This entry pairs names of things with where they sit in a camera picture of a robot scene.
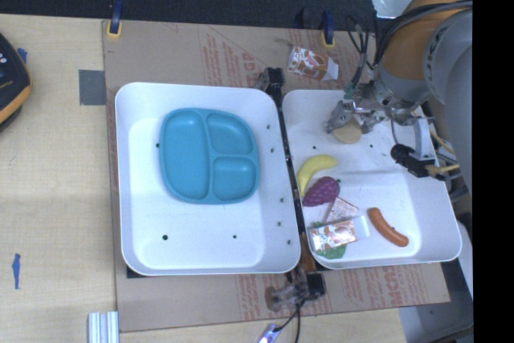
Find yellow banana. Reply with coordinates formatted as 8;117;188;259
296;154;339;198

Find purple grapes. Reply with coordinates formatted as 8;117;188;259
301;176;342;208

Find blue divided plate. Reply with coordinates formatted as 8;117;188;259
158;107;261;206

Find small orange and white packet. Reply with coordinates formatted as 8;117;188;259
324;196;360;224

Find black cylinder on white bracket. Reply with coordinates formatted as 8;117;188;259
390;117;439;179

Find white and brown carton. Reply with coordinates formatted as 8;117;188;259
286;46;340;82

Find orange and white juice carton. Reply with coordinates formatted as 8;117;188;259
307;214;371;255

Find tan round biscuit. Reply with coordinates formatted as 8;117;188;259
331;120;363;145

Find orange sausage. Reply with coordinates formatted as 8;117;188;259
367;206;410;248

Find black block with thin wires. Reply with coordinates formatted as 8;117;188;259
255;67;287;94
264;269;327;311

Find white plastic tray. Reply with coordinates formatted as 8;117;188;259
281;88;463;272
114;82;302;277

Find brown cardboard board red print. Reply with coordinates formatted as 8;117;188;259
101;18;451;333

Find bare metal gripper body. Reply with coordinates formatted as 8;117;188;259
351;80;419;122

